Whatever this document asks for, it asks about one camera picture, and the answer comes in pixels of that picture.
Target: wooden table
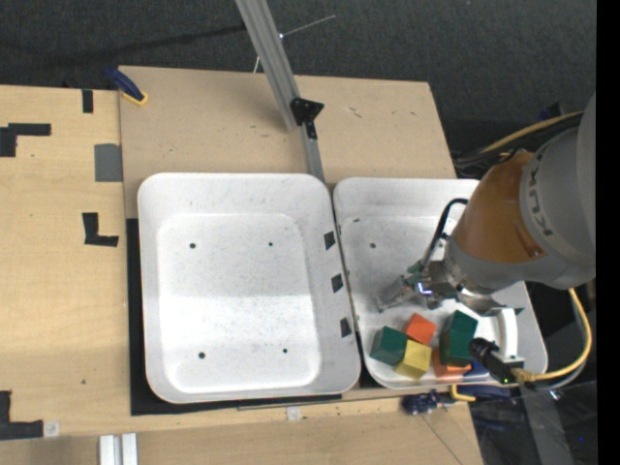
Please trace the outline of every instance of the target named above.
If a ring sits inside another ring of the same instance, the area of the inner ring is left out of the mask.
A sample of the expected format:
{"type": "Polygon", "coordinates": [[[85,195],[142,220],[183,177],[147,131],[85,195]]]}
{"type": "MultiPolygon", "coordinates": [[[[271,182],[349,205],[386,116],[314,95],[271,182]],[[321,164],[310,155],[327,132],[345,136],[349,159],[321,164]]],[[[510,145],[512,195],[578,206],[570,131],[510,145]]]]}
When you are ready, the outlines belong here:
{"type": "MultiPolygon", "coordinates": [[[[1,127],[52,127],[49,137],[18,137],[15,157],[0,158],[0,390],[13,391],[11,421],[60,429],[57,438],[0,443],[0,463],[94,463],[93,440],[125,432],[139,433],[140,456],[167,450],[170,463],[202,462],[202,450],[209,463],[231,462],[244,443],[255,463],[289,463],[292,454],[297,463],[376,463],[384,451],[409,463],[481,463],[466,405],[427,416],[431,425],[404,415],[387,390],[304,406],[295,422],[283,407],[131,416],[125,219],[135,216],[140,181],[155,171],[304,166],[263,76],[123,70],[149,94],[147,106],[95,90],[84,113],[80,90],[0,87],[1,127]],[[122,146],[124,182],[96,180],[95,146],[107,143],[122,146]],[[99,233],[119,236],[116,247],[84,244],[84,212],[99,214],[99,233]]],[[[428,84],[297,81],[326,105],[317,129],[329,186],[352,175],[454,177],[428,84]]]]}

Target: yellow block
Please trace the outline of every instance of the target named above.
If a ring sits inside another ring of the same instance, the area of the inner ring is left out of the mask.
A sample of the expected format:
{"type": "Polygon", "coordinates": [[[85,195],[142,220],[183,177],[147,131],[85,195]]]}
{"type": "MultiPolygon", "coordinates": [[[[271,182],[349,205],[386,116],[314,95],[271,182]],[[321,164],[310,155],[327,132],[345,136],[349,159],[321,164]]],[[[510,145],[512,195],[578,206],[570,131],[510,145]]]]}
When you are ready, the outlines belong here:
{"type": "Polygon", "coordinates": [[[405,356],[396,365],[394,370],[403,376],[419,379],[430,366],[431,354],[432,349],[430,346],[409,339],[405,348],[405,356]]]}

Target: green block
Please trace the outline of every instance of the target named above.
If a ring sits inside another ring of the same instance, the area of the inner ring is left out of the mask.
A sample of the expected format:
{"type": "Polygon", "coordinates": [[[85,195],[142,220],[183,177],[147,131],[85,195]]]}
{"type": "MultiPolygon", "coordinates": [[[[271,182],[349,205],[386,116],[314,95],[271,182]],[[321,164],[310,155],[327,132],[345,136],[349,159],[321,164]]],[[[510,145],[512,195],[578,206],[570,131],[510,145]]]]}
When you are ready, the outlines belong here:
{"type": "Polygon", "coordinates": [[[375,334],[370,357],[388,365],[396,365],[405,355],[407,334],[387,325],[375,334]]]}
{"type": "Polygon", "coordinates": [[[465,367],[471,363],[469,344],[476,327],[478,321],[460,310],[449,316],[439,337],[439,360],[443,365],[465,367]]]}

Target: orange block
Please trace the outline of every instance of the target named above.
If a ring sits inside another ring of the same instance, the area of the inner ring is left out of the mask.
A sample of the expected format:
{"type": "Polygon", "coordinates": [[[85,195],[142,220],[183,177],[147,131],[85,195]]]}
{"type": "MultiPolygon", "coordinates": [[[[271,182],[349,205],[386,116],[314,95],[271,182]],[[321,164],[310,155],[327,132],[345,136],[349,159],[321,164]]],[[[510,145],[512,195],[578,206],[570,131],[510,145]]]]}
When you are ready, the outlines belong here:
{"type": "Polygon", "coordinates": [[[423,345],[428,345],[437,326],[420,314],[414,314],[405,329],[406,334],[423,345]]]}
{"type": "Polygon", "coordinates": [[[433,350],[433,369],[437,379],[459,379],[463,374],[472,369],[472,364],[470,363],[466,367],[444,365],[439,357],[439,350],[433,350]]]}

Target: white tray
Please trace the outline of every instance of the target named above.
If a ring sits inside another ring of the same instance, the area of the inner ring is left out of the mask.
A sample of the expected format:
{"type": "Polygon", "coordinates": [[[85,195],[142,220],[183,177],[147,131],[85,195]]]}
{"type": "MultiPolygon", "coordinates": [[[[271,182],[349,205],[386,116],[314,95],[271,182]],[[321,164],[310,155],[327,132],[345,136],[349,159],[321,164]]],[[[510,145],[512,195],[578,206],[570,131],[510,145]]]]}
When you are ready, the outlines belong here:
{"type": "MultiPolygon", "coordinates": [[[[382,295],[407,267],[417,262],[428,243],[446,204],[454,198],[469,198],[478,184],[466,179],[390,179],[354,177],[345,179],[334,190],[334,209],[341,231],[344,261],[349,272],[356,320],[364,360],[372,377],[392,389],[441,386],[454,383],[496,382],[488,373],[474,378],[449,376],[438,378],[432,367],[418,381],[402,376],[393,367],[369,356],[374,336],[383,326],[403,330],[414,313],[437,325],[430,346],[439,346],[444,321],[456,309],[465,311],[479,323],[476,336],[499,344],[496,318],[481,317],[462,303],[448,300],[436,310],[413,302],[403,303],[380,313],[375,297],[382,295]]],[[[449,215],[445,231],[450,234],[462,205],[449,215]]],[[[434,260],[443,256],[439,248],[434,260]]],[[[494,295],[499,303],[523,310],[516,316],[517,349],[525,357],[525,368],[534,372],[546,369],[546,348],[530,298],[523,283],[517,283],[494,295]]]]}
{"type": "Polygon", "coordinates": [[[321,181],[161,173],[141,184],[138,204],[146,377],[162,399],[334,394],[355,384],[351,304],[321,181]]]}

